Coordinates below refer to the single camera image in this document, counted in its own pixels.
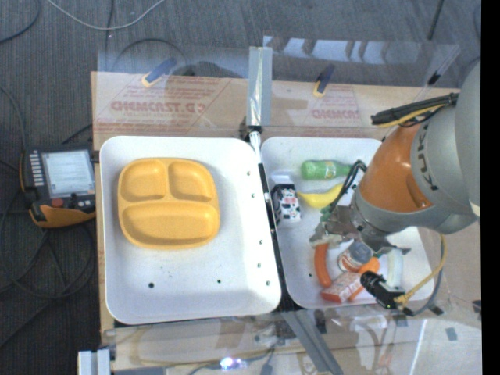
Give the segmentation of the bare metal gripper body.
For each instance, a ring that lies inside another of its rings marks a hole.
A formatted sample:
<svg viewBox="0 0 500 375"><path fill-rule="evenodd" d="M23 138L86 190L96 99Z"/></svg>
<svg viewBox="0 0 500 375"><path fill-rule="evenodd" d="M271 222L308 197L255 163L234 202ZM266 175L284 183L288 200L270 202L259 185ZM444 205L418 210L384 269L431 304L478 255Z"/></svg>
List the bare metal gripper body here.
<svg viewBox="0 0 500 375"><path fill-rule="evenodd" d="M361 241L372 250L371 245L375 241L388 240L388 232L370 224L351 206L329 205L320 212L320 224L332 230L339 230L343 235L343 242Z"/></svg>

